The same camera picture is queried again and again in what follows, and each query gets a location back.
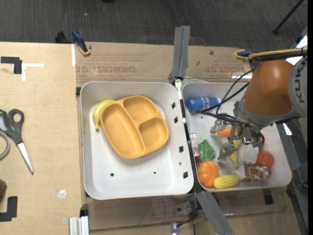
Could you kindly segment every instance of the blue bottle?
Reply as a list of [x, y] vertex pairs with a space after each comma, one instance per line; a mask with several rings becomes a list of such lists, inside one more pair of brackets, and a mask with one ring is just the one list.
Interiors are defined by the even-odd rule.
[[191, 113], [196, 111], [206, 110], [214, 105], [217, 105], [221, 102], [221, 99], [218, 97], [201, 97], [195, 99], [189, 99], [187, 101], [187, 109]]

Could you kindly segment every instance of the scissors handle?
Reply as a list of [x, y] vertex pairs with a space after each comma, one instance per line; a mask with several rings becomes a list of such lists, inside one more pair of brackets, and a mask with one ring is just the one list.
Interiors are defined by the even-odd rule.
[[[6, 130], [3, 130], [3, 129], [0, 128], [0, 131], [4, 132], [5, 134], [7, 134], [11, 138], [13, 138], [15, 144], [19, 144], [19, 143], [23, 142], [22, 137], [21, 137], [21, 128], [22, 128], [22, 122], [24, 120], [24, 114], [22, 112], [20, 121], [15, 122], [14, 119], [13, 119], [13, 116], [16, 113], [20, 114], [21, 111], [17, 110], [17, 109], [13, 109], [11, 111], [13, 111], [13, 112], [10, 114], [11, 117], [9, 117], [9, 115], [8, 115], [8, 113], [6, 111], [0, 110], [0, 115], [2, 115], [3, 120], [4, 120], [4, 124], [6, 125]], [[17, 131], [15, 131], [15, 129], [12, 129], [11, 125], [14, 128], [16, 128], [16, 126], [17, 126], [17, 129], [19, 130], [19, 133]]]

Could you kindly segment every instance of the white plastic tray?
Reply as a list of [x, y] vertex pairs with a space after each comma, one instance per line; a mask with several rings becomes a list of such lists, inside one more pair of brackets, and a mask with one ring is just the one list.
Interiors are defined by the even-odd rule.
[[[198, 97], [224, 97], [227, 90], [230, 88], [231, 83], [198, 83], [191, 82], [183, 86], [182, 94], [184, 103], [190, 98]], [[232, 95], [244, 84], [237, 84], [228, 96]], [[228, 113], [233, 116], [234, 103], [242, 98], [244, 91], [223, 104], [219, 113]], [[209, 144], [214, 148], [216, 156], [212, 161], [218, 165], [220, 176], [230, 174], [234, 169], [234, 163], [227, 158], [226, 161], [218, 161], [217, 158], [220, 153], [221, 145], [227, 141], [227, 138], [222, 138], [217, 134], [210, 134], [210, 129], [214, 125], [215, 118], [204, 114], [191, 114], [187, 109], [186, 119], [188, 124], [189, 133], [196, 133], [198, 143], [201, 143], [204, 139], [207, 139]], [[274, 156], [274, 164], [269, 169], [269, 180], [267, 182], [240, 182], [237, 186], [225, 189], [207, 188], [202, 185], [204, 189], [212, 192], [231, 191], [231, 190], [244, 190], [253, 188], [274, 188], [284, 187], [291, 181], [291, 169], [288, 164], [288, 160], [281, 143], [281, 139], [277, 130], [276, 124], [264, 128], [262, 134], [265, 138], [265, 144], [263, 150], [267, 150]]]
[[[168, 83], [89, 82], [81, 88], [80, 95], [84, 184], [90, 197], [108, 200], [180, 195], [192, 189], [190, 155], [174, 86]], [[117, 100], [131, 95], [144, 95], [154, 102], [167, 123], [169, 139], [163, 147], [148, 155], [124, 159], [110, 146], [102, 129], [95, 131], [92, 113], [105, 99]]]

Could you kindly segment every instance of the scissors blade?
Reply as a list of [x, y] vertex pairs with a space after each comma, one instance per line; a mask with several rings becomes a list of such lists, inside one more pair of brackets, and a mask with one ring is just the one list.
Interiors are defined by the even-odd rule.
[[30, 159], [29, 159], [29, 156], [27, 154], [26, 147], [25, 147], [24, 143], [23, 142], [19, 143], [18, 147], [19, 147], [20, 152], [21, 152], [21, 154], [25, 160], [25, 163], [27, 164], [28, 169], [30, 170], [31, 174], [34, 175], [33, 167], [31, 166]]

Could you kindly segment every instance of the toy tomato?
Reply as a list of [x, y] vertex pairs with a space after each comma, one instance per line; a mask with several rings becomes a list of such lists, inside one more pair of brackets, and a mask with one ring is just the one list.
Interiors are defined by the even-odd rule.
[[274, 157], [267, 151], [260, 151], [258, 154], [258, 158], [256, 160], [256, 164], [259, 166], [266, 166], [267, 168], [271, 168], [274, 163]]
[[200, 183], [206, 187], [213, 187], [214, 180], [219, 177], [219, 168], [212, 161], [200, 163], [198, 168], [198, 178]]

